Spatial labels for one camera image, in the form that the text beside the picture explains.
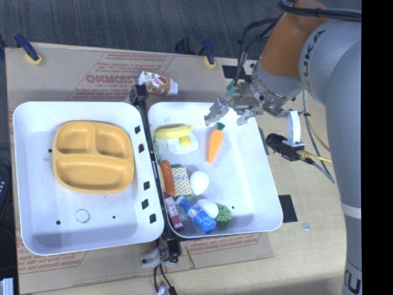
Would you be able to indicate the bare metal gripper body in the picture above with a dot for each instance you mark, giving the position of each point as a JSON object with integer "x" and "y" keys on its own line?
{"x": 255, "y": 98}

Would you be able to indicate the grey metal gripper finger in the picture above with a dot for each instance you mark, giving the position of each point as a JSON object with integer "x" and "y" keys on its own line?
{"x": 215, "y": 112}
{"x": 244, "y": 117}

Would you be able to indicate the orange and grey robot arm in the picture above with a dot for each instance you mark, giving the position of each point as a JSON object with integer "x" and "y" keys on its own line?
{"x": 331, "y": 81}

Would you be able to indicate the orange carrot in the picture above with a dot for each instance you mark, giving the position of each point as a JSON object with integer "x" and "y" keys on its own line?
{"x": 215, "y": 144}

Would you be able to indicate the white fried egg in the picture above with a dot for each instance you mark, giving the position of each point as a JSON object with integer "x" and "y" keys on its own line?
{"x": 182, "y": 146}

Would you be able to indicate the yellow banana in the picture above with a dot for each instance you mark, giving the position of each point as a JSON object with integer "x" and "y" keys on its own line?
{"x": 172, "y": 131}

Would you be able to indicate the white plastic tray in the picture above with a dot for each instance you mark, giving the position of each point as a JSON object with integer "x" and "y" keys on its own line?
{"x": 40, "y": 180}
{"x": 245, "y": 180}

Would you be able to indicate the brown and white carton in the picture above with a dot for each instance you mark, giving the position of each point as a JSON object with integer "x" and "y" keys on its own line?
{"x": 158, "y": 83}

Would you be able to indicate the green toy food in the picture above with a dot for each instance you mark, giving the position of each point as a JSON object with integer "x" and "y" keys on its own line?
{"x": 157, "y": 149}

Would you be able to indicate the yellow patterned carton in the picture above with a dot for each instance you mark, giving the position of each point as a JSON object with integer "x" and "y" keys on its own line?
{"x": 181, "y": 181}

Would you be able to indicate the orange sausage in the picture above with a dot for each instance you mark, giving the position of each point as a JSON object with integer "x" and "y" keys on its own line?
{"x": 168, "y": 178}

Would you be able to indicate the green pineapple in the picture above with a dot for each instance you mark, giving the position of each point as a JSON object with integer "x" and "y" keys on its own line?
{"x": 223, "y": 216}

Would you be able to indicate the blue bottle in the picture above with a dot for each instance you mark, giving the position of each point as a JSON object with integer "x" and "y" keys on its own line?
{"x": 198, "y": 215}

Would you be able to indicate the dark red packet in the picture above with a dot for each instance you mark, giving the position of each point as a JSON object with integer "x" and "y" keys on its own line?
{"x": 173, "y": 213}

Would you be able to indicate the brown cardboard board red print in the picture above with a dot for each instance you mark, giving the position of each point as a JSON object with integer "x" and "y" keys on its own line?
{"x": 92, "y": 72}

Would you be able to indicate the orange divided plate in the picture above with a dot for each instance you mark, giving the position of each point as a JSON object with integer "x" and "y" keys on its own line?
{"x": 92, "y": 157}

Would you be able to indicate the black cylinder on white bracket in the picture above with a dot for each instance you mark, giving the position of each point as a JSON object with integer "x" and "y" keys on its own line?
{"x": 287, "y": 143}

